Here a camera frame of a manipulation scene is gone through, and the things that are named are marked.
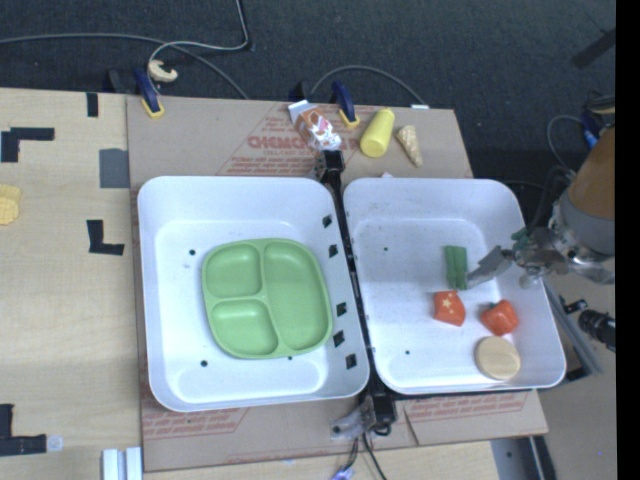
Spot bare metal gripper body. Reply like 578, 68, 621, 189
510, 225, 617, 286

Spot green bean pods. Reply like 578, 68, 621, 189
443, 245, 470, 291

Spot orange bell pepper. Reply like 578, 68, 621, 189
480, 299, 520, 338

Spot white plastic tray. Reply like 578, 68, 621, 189
342, 176, 568, 396
136, 175, 372, 414

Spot tan round biscuit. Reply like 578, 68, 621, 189
473, 335, 522, 382

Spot thin black rod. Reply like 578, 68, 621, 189
327, 180, 386, 400

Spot tan pizza slice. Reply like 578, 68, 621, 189
394, 124, 425, 168

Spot yellow bottle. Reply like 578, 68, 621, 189
358, 107, 396, 159

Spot green divided plate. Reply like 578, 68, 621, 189
200, 237, 334, 361

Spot orange and white carton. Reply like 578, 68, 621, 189
287, 99, 343, 153

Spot brown cardboard board red print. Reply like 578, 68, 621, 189
124, 95, 550, 473

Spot beige curved pastry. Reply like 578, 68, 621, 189
147, 59, 179, 84

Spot yellow corn cob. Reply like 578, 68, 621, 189
0, 182, 23, 227

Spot black cylinder on white bracket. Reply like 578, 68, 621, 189
562, 295, 617, 354

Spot black block with thin wires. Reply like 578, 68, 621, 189
314, 149, 347, 185
368, 392, 399, 436

